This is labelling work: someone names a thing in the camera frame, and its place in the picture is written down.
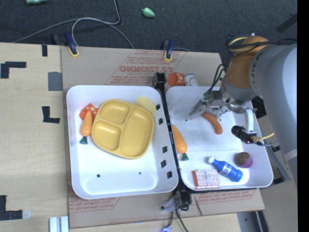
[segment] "orange carrot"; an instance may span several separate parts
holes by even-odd
[[[173,134],[174,134],[176,150],[178,151],[178,153],[180,154],[186,153],[188,149],[187,144],[175,125],[173,125]]]
[[[223,132],[222,127],[221,127],[219,121],[212,114],[210,114],[208,112],[203,112],[202,116],[203,116],[203,118],[207,119],[211,123],[216,134],[222,134],[222,132]]]
[[[90,111],[87,111],[80,130],[82,136],[87,137],[91,135],[92,123],[92,114]]]

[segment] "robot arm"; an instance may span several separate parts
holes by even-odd
[[[221,109],[241,114],[246,112],[244,105],[254,97],[263,99],[297,188],[297,44],[271,43],[252,36],[245,37],[234,51],[236,55],[227,68],[220,90],[211,90],[203,104],[214,113]],[[238,128],[235,133],[247,132]]]

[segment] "white tray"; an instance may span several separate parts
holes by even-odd
[[[178,155],[181,177],[184,184],[196,191],[214,189],[250,189],[263,188],[272,183],[273,172],[265,147],[256,144],[245,144],[231,133],[234,125],[245,126],[244,114],[233,112],[221,116],[220,124],[223,133],[215,134],[211,124],[202,116],[189,118],[193,106],[203,98],[209,87],[171,87],[167,90],[166,99],[171,124],[176,125],[183,135],[187,146],[189,160],[181,161],[181,154]],[[257,120],[254,117],[254,131],[261,136]],[[237,167],[234,163],[236,153],[246,151],[252,159],[253,165],[246,169]],[[207,158],[214,156],[217,160],[224,160],[243,171],[243,177],[239,182],[233,182],[229,178],[219,174],[220,185],[218,188],[196,188],[193,179],[194,170],[214,169],[208,164]]]
[[[124,159],[99,149],[88,137],[80,144],[79,118],[81,110],[92,103],[99,108],[109,99],[131,103],[146,96],[159,105],[154,116],[154,134],[150,146],[141,158]],[[169,192],[178,184],[178,174],[172,152],[161,96],[147,86],[74,86],[67,93],[72,186],[84,199],[123,197]]]

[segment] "blue and yellow clamp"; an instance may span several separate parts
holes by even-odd
[[[69,33],[66,33],[65,37],[66,37],[66,40],[67,40],[67,43],[68,43],[68,46],[69,46],[68,47],[69,53],[74,58],[78,57],[79,56],[79,51],[76,48],[76,45],[74,43],[73,38],[69,35]]]
[[[172,61],[172,51],[173,51],[174,41],[172,39],[169,40],[169,46],[164,54],[164,61],[171,62]]]

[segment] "table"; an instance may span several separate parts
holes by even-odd
[[[0,221],[0,232],[48,231],[48,219],[68,215],[63,94],[49,91],[48,73],[61,72],[60,46],[0,43],[0,63],[26,62],[9,69],[0,79],[0,195],[7,195],[6,210],[29,210],[30,218]],[[42,107],[50,107],[44,123]],[[236,213],[183,218],[189,231],[240,232]],[[73,232],[161,231],[166,220],[106,225]],[[178,219],[172,231],[183,231]]]

